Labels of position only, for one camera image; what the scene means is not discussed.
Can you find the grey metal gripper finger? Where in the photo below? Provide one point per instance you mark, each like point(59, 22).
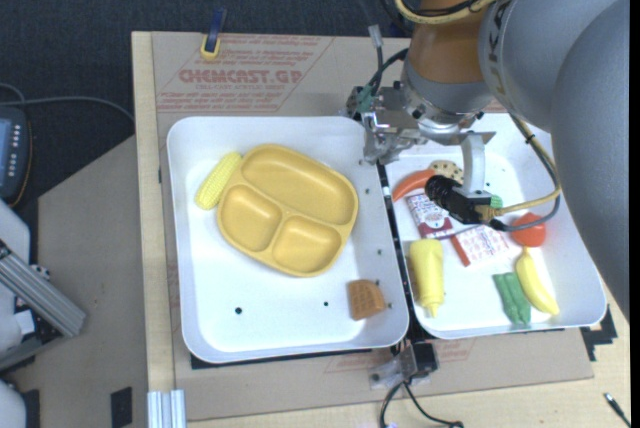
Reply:
point(374, 146)
point(404, 142)

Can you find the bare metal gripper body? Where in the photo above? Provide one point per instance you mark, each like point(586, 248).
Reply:
point(400, 108)

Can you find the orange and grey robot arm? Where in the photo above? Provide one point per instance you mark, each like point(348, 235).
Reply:
point(575, 81)

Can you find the orange carrot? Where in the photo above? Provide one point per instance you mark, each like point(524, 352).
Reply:
point(410, 183)

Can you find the chocolate chip biscuit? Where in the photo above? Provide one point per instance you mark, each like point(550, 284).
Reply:
point(447, 168)

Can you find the red and white carton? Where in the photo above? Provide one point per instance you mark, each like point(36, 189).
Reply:
point(429, 218)

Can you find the yellow divided plate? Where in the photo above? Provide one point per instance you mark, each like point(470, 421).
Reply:
point(295, 196)

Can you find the red and white packet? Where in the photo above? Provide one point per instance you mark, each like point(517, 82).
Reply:
point(485, 243)

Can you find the yellow mustard bottle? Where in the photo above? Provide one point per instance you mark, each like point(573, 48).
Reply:
point(427, 271)

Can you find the brown cardboard board red print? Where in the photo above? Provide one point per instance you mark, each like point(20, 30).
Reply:
point(250, 76)

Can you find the brown waffle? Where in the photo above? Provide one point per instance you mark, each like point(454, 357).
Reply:
point(366, 300)

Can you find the orange pepper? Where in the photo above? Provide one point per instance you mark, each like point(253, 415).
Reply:
point(530, 231)

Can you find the yellow corn cob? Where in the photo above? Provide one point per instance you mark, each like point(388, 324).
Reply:
point(217, 181)

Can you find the white plastic tray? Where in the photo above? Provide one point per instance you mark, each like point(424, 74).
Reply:
point(475, 306)
point(280, 311)

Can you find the green asparagus bundle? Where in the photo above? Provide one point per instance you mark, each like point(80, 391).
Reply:
point(514, 301)

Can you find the yellow banana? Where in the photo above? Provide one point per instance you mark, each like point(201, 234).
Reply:
point(535, 286)

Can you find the black pen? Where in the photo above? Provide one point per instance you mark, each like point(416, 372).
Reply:
point(616, 408)

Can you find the black cylinder on white bracket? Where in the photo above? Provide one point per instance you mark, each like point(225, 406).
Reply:
point(457, 201)

